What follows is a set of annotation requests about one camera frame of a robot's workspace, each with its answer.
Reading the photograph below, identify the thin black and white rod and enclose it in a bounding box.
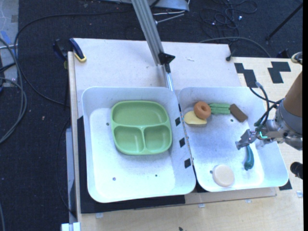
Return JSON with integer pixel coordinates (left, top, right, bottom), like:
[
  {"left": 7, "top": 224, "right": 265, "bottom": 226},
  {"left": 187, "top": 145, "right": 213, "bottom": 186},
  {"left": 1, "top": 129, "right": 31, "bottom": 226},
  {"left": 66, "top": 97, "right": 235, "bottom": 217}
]
[{"left": 165, "top": 71, "right": 194, "bottom": 168}]

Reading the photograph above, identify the orange doughnut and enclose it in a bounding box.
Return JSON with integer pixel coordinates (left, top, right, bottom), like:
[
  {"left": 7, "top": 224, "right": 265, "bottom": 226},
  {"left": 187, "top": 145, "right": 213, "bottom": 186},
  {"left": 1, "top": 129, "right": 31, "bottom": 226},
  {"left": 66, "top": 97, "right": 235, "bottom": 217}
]
[{"left": 193, "top": 101, "right": 212, "bottom": 120}]

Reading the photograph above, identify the green divided plate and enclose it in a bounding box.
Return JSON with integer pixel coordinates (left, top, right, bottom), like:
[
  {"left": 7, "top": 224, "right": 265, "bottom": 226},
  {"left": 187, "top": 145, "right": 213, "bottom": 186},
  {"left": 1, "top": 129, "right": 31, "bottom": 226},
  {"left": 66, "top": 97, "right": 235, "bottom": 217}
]
[{"left": 110, "top": 100, "right": 173, "bottom": 156}]

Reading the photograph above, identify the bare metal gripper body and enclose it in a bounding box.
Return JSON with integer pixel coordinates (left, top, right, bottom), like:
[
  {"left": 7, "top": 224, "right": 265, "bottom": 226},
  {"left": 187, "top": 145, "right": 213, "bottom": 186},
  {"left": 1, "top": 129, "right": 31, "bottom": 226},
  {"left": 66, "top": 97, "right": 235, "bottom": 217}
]
[{"left": 250, "top": 119, "right": 284, "bottom": 144}]

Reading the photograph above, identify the dark green pepper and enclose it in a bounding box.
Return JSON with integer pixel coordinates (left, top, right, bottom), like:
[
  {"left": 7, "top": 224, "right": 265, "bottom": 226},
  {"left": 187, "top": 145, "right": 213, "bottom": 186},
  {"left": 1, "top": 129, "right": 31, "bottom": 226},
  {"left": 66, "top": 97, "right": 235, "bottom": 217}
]
[{"left": 244, "top": 145, "right": 255, "bottom": 171}]

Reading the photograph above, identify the beige round biscuit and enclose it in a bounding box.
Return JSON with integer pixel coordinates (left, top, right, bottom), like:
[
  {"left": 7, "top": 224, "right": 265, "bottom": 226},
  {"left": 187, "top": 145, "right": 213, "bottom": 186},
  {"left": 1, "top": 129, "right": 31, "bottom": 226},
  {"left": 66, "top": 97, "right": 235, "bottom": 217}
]
[{"left": 212, "top": 164, "right": 235, "bottom": 188}]

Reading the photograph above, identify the pale flat board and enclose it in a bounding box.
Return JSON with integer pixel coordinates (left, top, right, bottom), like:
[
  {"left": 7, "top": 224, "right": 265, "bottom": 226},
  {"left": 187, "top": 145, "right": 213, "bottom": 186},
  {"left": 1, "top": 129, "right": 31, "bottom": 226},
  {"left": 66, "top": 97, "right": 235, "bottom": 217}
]
[{"left": 68, "top": 38, "right": 277, "bottom": 205}]

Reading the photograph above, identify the green asparagus bundle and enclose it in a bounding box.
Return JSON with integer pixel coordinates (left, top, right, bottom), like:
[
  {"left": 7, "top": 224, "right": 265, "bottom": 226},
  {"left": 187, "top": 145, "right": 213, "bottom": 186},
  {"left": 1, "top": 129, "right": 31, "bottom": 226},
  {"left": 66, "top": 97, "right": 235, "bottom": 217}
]
[{"left": 207, "top": 103, "right": 232, "bottom": 116}]

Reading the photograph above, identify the brown biscuit bar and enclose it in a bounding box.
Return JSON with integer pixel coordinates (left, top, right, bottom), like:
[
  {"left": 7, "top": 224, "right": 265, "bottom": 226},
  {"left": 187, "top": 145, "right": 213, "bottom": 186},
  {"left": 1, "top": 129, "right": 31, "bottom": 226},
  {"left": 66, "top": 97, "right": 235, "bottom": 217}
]
[{"left": 229, "top": 103, "right": 249, "bottom": 123}]

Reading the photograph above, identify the yellow toy food wedge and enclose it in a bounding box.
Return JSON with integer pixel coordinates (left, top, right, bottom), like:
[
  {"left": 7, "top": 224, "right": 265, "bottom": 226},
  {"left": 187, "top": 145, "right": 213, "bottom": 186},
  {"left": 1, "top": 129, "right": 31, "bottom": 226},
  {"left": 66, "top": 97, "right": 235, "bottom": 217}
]
[{"left": 183, "top": 110, "right": 208, "bottom": 127}]

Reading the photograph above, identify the white plastic tray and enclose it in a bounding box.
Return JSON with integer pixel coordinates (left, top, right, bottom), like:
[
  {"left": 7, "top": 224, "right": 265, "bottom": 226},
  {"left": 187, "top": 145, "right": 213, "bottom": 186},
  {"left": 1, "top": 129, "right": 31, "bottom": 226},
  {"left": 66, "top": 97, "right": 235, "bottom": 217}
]
[
  {"left": 81, "top": 86, "right": 197, "bottom": 204},
  {"left": 178, "top": 87, "right": 289, "bottom": 193}
]

